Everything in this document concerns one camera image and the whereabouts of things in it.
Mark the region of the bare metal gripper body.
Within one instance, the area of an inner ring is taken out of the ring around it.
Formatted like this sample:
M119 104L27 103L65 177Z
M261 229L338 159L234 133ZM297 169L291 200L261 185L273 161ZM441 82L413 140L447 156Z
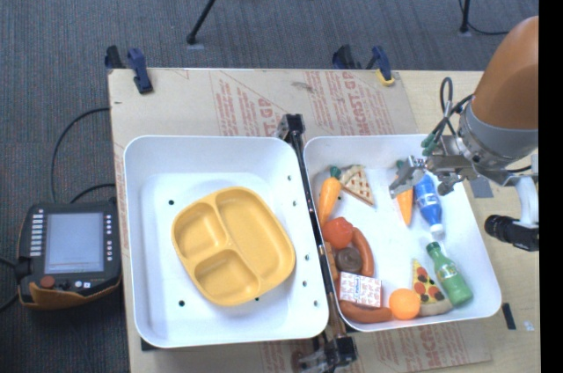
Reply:
M474 180L486 174L485 152L472 134L429 134L424 140L426 169L436 178L439 172L457 172Z

